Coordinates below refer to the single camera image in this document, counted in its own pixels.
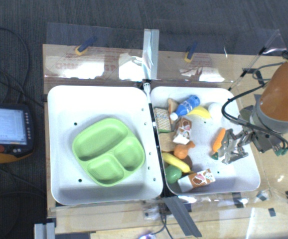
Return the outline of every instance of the green plate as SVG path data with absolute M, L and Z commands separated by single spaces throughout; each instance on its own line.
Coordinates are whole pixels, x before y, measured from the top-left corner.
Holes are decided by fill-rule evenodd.
M 72 150 L 86 173 L 104 187 L 120 183 L 145 161 L 139 140 L 114 118 L 103 119 L 80 132 L 73 140 Z

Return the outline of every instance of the white egg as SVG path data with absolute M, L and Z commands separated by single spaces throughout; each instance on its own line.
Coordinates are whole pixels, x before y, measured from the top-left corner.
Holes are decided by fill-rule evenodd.
M 208 107 L 208 111 L 211 117 L 215 120 L 220 120 L 222 118 L 222 105 L 220 103 L 212 103 Z

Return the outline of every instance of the screen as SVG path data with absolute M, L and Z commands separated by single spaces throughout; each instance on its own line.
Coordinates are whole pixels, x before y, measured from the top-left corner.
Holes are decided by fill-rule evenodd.
M 24 115 L 21 110 L 0 108 L 0 143 L 26 145 Z

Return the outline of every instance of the clear plastic sheet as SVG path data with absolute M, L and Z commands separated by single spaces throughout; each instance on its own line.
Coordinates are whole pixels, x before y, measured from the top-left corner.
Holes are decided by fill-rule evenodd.
M 245 70 L 283 61 L 281 53 L 286 48 L 278 30 L 192 22 L 182 24 L 182 28 L 176 26 L 178 22 L 175 21 L 154 22 L 154 29 L 159 30 L 159 49 L 157 75 L 148 79 L 151 80 L 152 89 L 157 86 L 219 87 L 230 88 L 235 96 L 259 85 L 252 79 L 251 73 L 241 76 Z M 90 36 L 97 36 L 97 41 L 87 48 L 84 55 L 77 55 L 75 49 Z M 194 40 L 197 41 L 197 47 L 192 61 L 187 63 L 184 57 Z M 143 53 L 147 52 L 143 51 L 143 44 L 144 29 L 49 23 L 47 43 L 43 46 L 44 93 L 47 95 L 57 85 L 139 87 L 142 80 L 147 79 L 142 65 Z M 271 77 L 276 69 L 277 66 L 272 66 L 263 69 L 261 74 L 263 78 Z M 262 92 L 259 89 L 247 97 L 237 99 L 239 109 L 254 105 L 254 95 Z M 48 145 L 46 148 L 49 160 Z M 245 224 L 244 229 L 240 230 L 241 235 L 252 238 L 261 222 L 261 216 L 257 213 L 266 211 L 267 203 L 271 208 L 276 207 L 277 215 L 285 215 L 288 219 L 288 153 L 277 157 L 273 151 L 258 153 L 252 144 L 251 149 L 261 179 L 255 191 L 178 196 L 189 206 L 192 219 L 197 224 L 219 221 L 219 226 L 226 226 L 229 221 L 227 226 L 233 230 L 238 227 L 235 223 L 240 220 Z M 159 212 L 168 214 L 167 223 L 176 226 L 174 217 L 161 205 L 162 199 L 157 198 L 62 206 L 52 198 L 48 182 L 48 216 L 57 218 L 59 224 L 66 224 L 56 228 L 59 234 L 140 227 L 158 230 L 161 225 Z M 106 222 L 107 217 L 111 220 L 109 224 Z M 228 236 L 229 232 L 221 231 L 214 238 Z M 182 232 L 178 232 L 175 238 L 182 237 Z

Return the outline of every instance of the white tray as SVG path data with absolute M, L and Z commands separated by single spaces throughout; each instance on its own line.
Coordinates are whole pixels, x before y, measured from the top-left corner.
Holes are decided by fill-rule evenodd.
M 48 94 L 51 192 L 63 205 L 147 200 L 163 182 L 146 95 L 133 87 L 57 86 Z M 72 152 L 75 136 L 104 118 L 124 122 L 145 150 L 144 165 L 112 187 L 96 184 Z
M 211 103 L 217 102 L 223 105 L 233 95 L 231 92 L 220 88 L 189 88 L 189 87 L 156 87 L 151 92 L 153 107 L 167 108 L 167 99 L 172 98 L 179 103 L 186 100 L 189 95 L 197 95 L 200 105 L 207 108 Z M 226 107 L 226 112 L 237 117 L 239 109 L 236 102 Z M 177 195 L 200 195 L 228 192 L 253 191 L 259 187 L 260 175 L 250 145 L 244 146 L 249 154 L 247 157 L 236 160 L 231 164 L 223 164 L 211 158 L 212 143 L 215 140 L 218 129 L 232 128 L 234 134 L 238 134 L 242 127 L 229 122 L 222 117 L 220 121 L 203 119 L 198 116 L 187 117 L 192 120 L 191 140 L 195 147 L 189 150 L 188 155 L 193 161 L 193 171 L 199 172 L 210 168 L 216 181 L 207 186 L 195 188 L 183 194 L 177 183 L 170 184 L 169 189 Z

